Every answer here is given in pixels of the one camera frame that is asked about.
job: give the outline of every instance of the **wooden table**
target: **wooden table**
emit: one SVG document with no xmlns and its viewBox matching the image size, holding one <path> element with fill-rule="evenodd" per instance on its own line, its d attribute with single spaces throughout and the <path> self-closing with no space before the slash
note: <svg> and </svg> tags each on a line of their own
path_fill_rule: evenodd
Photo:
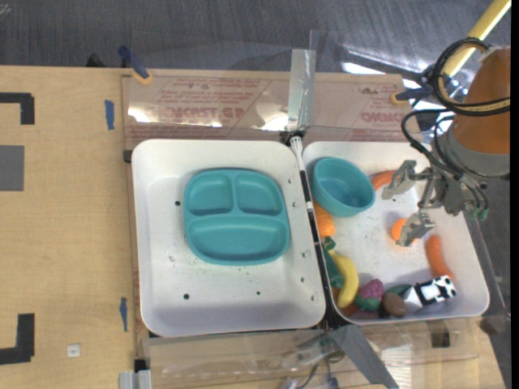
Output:
<svg viewBox="0 0 519 389">
<path fill-rule="evenodd" d="M 122 159 L 122 77 L 128 75 L 124 69 L 0 66 L 0 92 L 30 92 L 36 119 L 20 125 L 19 105 L 0 104 L 0 145 L 24 146 L 23 191 L 0 191 L 0 359 L 16 348 L 19 314 L 34 314 L 35 324 L 33 356 L 0 365 L 0 387 L 115 388 L 119 372 L 133 370 L 128 164 Z M 113 129 L 106 101 L 114 104 Z M 466 356 L 434 352 L 440 355 L 407 366 L 395 362 L 405 356 L 399 339 L 419 343 L 427 326 L 363 331 L 393 361 L 388 368 L 401 387 L 503 387 L 477 321 L 447 322 L 459 331 L 456 353 Z M 358 371 L 340 376 L 344 384 L 369 386 Z"/>
</svg>

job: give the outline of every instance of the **gray square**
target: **gray square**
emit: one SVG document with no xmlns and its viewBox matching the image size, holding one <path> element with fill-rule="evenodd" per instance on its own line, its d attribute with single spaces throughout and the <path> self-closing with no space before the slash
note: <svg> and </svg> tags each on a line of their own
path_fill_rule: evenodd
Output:
<svg viewBox="0 0 519 389">
<path fill-rule="evenodd" d="M 0 191 L 24 190 L 24 146 L 0 145 Z"/>
</svg>

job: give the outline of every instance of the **teal divided plate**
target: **teal divided plate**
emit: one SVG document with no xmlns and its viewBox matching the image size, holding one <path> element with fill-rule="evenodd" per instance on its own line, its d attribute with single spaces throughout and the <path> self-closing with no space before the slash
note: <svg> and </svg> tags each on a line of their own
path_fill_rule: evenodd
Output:
<svg viewBox="0 0 519 389">
<path fill-rule="evenodd" d="M 196 174 L 183 199 L 191 250 L 221 265 L 255 265 L 282 256 L 290 240 L 285 200 L 268 176 L 246 169 Z"/>
</svg>

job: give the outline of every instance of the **orange sausage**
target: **orange sausage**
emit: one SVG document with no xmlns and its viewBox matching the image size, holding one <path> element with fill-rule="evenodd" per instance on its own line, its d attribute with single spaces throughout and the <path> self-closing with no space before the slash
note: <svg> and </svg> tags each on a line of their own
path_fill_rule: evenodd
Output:
<svg viewBox="0 0 519 389">
<path fill-rule="evenodd" d="M 388 170 L 387 172 L 378 173 L 371 179 L 371 184 L 373 185 L 373 189 L 377 190 L 384 185 L 388 185 L 391 183 L 392 176 L 395 173 L 395 170 Z"/>
<path fill-rule="evenodd" d="M 332 237 L 335 234 L 335 224 L 332 216 L 314 201 L 315 222 L 321 239 Z"/>
<path fill-rule="evenodd" d="M 437 235 L 431 235 L 427 241 L 427 259 L 435 277 L 449 276 L 453 279 L 454 275 L 452 271 L 448 269 L 447 264 L 445 264 L 444 257 L 441 253 L 441 240 Z"/>
</svg>

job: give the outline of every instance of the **yellow banana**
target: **yellow banana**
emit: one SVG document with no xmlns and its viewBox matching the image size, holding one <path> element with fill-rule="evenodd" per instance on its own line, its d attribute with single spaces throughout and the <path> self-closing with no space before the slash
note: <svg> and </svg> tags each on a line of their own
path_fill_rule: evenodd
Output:
<svg viewBox="0 0 519 389">
<path fill-rule="evenodd" d="M 353 261 L 347 256 L 338 254 L 333 250 L 329 250 L 328 253 L 333 259 L 333 262 L 337 266 L 337 269 L 344 278 L 344 284 L 342 285 L 339 297 L 337 298 L 337 306 L 339 308 L 345 308 L 353 304 L 358 291 L 358 273 L 354 266 Z"/>
</svg>

